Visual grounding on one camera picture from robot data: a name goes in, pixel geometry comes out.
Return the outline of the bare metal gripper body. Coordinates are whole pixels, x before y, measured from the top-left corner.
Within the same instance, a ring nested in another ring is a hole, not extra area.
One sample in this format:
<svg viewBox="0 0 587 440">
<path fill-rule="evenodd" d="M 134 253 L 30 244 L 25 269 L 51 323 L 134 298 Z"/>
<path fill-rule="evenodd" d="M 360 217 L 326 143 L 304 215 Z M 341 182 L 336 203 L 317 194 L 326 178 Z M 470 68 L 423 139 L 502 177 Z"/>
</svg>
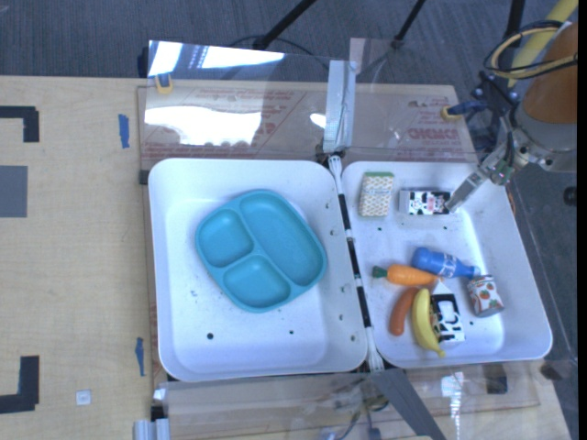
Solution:
<svg viewBox="0 0 587 440">
<path fill-rule="evenodd" d="M 575 172 L 577 149 L 546 147 L 522 130 L 513 130 L 507 132 L 493 152 L 481 162 L 479 170 L 482 177 L 494 184 L 507 184 L 515 173 L 530 164 L 546 172 Z"/>
</svg>

